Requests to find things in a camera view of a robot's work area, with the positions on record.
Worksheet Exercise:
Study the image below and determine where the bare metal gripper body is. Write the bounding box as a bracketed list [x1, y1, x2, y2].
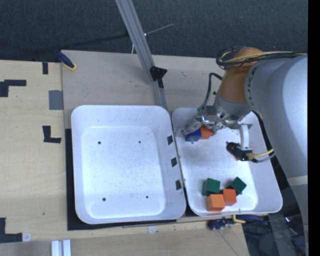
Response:
[196, 104, 243, 127]

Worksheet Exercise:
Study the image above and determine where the blue cube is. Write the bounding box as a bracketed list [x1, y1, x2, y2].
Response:
[185, 128, 203, 143]

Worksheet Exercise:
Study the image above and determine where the orange cube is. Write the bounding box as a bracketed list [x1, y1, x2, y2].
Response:
[222, 188, 238, 207]
[205, 193, 226, 212]
[199, 124, 214, 140]

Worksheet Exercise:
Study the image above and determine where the white plastic tray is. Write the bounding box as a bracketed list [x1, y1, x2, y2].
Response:
[171, 107, 284, 218]
[70, 104, 187, 225]

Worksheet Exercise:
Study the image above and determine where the green cube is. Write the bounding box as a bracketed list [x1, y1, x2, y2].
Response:
[201, 177, 221, 197]
[229, 176, 248, 196]

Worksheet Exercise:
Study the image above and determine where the black cylinder on white bracket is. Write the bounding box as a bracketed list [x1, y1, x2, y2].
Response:
[226, 123, 254, 162]

